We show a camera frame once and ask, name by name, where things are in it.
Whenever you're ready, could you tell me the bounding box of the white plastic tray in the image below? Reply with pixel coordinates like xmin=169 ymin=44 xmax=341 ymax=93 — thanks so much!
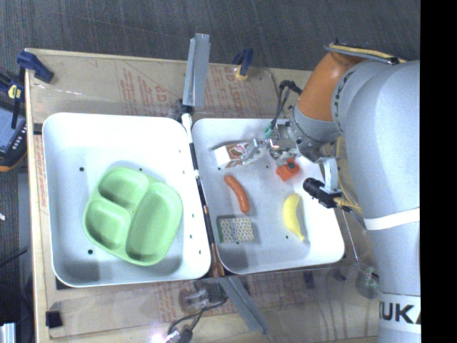
xmin=41 ymin=111 xmax=212 ymax=288
xmin=191 ymin=117 xmax=346 ymax=275

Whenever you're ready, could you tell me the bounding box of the white and brown carton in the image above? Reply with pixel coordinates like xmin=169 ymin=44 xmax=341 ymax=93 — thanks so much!
xmin=213 ymin=141 xmax=253 ymax=169

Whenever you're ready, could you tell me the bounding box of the orange sausage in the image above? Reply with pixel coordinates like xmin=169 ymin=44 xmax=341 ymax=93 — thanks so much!
xmin=224 ymin=174 xmax=251 ymax=214

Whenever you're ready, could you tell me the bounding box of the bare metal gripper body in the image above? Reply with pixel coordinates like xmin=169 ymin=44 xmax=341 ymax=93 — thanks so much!
xmin=267 ymin=123 xmax=324 ymax=164

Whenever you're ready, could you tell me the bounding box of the orange block with dark cap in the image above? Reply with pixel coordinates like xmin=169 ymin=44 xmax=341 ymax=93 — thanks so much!
xmin=276 ymin=158 xmax=301 ymax=182

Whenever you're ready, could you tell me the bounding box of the black cylinder on white bracket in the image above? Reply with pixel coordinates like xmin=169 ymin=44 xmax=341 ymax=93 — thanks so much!
xmin=302 ymin=155 xmax=344 ymax=209

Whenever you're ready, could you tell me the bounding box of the black block with thin wires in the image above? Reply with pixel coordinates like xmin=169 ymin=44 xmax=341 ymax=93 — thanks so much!
xmin=204 ymin=279 xmax=229 ymax=304

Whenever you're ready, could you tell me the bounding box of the green divided plate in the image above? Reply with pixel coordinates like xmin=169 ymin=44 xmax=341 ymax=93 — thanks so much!
xmin=82 ymin=165 xmax=184 ymax=267

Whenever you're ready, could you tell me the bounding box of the brown cardboard board red print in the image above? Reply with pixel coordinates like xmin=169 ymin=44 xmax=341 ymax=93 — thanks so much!
xmin=24 ymin=47 xmax=380 ymax=343

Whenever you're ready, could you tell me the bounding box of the yellow banana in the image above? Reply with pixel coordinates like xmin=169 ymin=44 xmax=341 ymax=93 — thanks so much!
xmin=283 ymin=192 xmax=306 ymax=242

